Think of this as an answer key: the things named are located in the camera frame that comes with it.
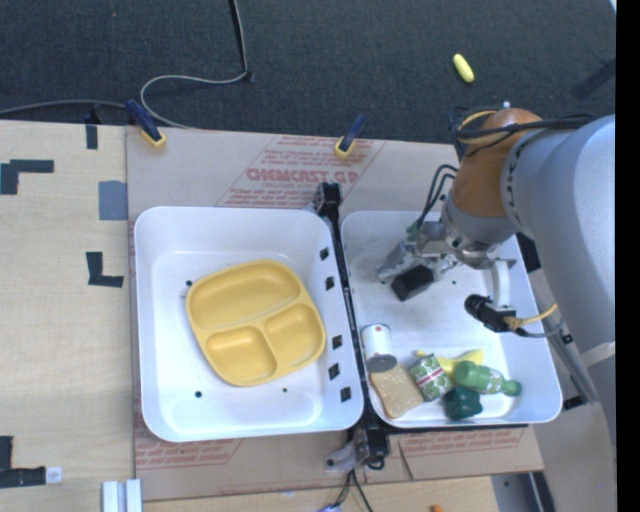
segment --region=yellow banana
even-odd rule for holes
[[[418,350],[416,351],[416,355],[418,357],[424,357],[427,354],[422,350]],[[440,363],[440,366],[442,366],[444,373],[446,373],[449,377],[453,375],[453,370],[456,367],[456,364],[458,364],[460,361],[473,361],[476,364],[482,364],[483,357],[484,357],[484,353],[481,348],[468,350],[464,354],[455,358],[440,357],[436,355],[436,359],[438,360],[438,363]]]

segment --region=white can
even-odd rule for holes
[[[391,329],[384,324],[368,325],[360,332],[367,370],[381,373],[391,370],[398,360],[391,348]]]

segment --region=yellow plate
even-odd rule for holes
[[[207,361],[236,386],[255,386],[315,361],[324,325],[298,276],[275,260],[236,265],[196,281],[187,316]]]

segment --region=toy bottle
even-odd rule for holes
[[[504,393],[507,396],[518,396],[522,385],[516,380],[507,380],[502,373],[488,366],[477,365],[472,361],[460,361],[453,372],[456,384],[478,393]]]

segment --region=black mat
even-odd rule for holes
[[[450,143],[449,111],[509,101],[541,117],[615,111],[608,0],[238,0],[255,83],[160,83],[158,113],[221,130]],[[50,100],[124,103],[162,74],[242,70],[226,0],[2,2],[0,110]],[[466,84],[451,58],[476,75]],[[5,119],[83,122],[88,107]],[[106,123],[127,116],[103,109]]]

